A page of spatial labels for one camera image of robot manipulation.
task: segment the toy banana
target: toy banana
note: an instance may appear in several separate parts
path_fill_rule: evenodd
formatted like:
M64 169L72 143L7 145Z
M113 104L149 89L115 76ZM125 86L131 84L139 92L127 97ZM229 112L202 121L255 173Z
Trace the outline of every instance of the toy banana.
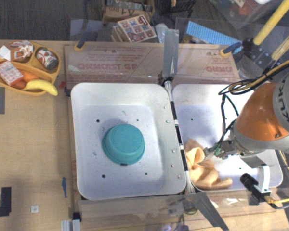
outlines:
M22 90L35 90L35 89L41 89L53 96L58 95L57 88L50 82L44 80L44 79L34 79L27 83L27 85Z

